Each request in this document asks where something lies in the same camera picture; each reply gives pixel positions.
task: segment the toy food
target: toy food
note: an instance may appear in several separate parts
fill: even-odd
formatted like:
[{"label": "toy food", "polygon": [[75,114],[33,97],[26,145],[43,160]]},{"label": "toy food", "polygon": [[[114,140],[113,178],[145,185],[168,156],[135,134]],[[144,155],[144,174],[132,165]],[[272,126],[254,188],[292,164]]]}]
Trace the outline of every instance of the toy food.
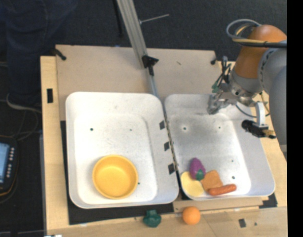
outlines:
[{"label": "toy food", "polygon": [[188,225],[195,225],[201,219],[201,214],[198,208],[195,206],[189,206],[182,212],[182,219]]},{"label": "toy food", "polygon": [[201,180],[201,184],[206,192],[208,192],[211,188],[218,188],[223,186],[220,175],[216,170],[207,172],[204,178]]},{"label": "toy food", "polygon": [[149,227],[157,227],[161,222],[161,216],[157,214],[156,210],[148,210],[143,222]]},{"label": "toy food", "polygon": [[206,170],[198,158],[193,158],[189,168],[191,177],[195,180],[201,181],[204,178]]},{"label": "toy food", "polygon": [[233,192],[237,189],[237,186],[235,184],[227,184],[221,187],[217,188],[211,188],[209,189],[209,194],[212,196],[222,195],[229,192]]},{"label": "toy food", "polygon": [[186,171],[181,175],[181,184],[184,191],[193,197],[198,197],[204,193],[201,183],[192,179],[190,172]]}]

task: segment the metal pole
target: metal pole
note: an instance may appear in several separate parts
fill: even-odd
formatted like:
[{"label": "metal pole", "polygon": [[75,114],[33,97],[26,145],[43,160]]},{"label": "metal pole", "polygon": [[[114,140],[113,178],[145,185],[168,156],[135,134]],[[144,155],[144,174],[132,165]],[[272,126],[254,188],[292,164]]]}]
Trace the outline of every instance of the metal pole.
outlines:
[{"label": "metal pole", "polygon": [[[142,34],[140,22],[137,17],[133,0],[116,0],[126,27],[127,34],[129,36],[131,45],[134,49],[136,58],[141,66],[145,69],[142,58],[147,56],[147,49]],[[150,88],[156,97],[158,96],[156,84],[153,75],[149,74],[149,70],[146,70]]]}]

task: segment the monitor screen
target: monitor screen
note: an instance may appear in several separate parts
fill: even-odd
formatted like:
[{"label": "monitor screen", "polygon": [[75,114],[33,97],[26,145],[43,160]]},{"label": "monitor screen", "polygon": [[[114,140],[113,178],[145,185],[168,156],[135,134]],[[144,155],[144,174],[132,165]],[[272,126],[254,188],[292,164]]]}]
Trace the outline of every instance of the monitor screen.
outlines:
[{"label": "monitor screen", "polygon": [[4,173],[9,153],[9,145],[0,143],[0,183],[4,182]]}]

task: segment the metal bracket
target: metal bracket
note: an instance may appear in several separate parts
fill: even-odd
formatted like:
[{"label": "metal bracket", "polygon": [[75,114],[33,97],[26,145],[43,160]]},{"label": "metal bracket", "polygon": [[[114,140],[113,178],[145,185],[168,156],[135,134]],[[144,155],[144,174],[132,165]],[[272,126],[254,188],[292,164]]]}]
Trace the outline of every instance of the metal bracket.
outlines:
[{"label": "metal bracket", "polygon": [[148,71],[149,71],[149,74],[151,76],[154,76],[154,72],[153,72],[153,66],[159,61],[158,59],[156,58],[152,58],[148,55],[144,55],[142,57],[142,60],[143,60],[143,64],[144,64],[144,67],[145,69],[148,68]]},{"label": "metal bracket", "polygon": [[265,124],[265,106],[263,102],[256,102],[255,108],[257,114],[257,126],[260,128],[267,126]]}]

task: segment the green toy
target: green toy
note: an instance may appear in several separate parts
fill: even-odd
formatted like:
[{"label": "green toy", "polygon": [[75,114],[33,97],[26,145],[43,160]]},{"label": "green toy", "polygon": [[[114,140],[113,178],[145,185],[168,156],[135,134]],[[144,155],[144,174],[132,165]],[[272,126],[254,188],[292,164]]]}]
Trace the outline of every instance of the green toy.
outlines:
[{"label": "green toy", "polygon": [[148,210],[143,222],[149,227],[157,227],[161,222],[161,216],[157,214],[156,210]]}]

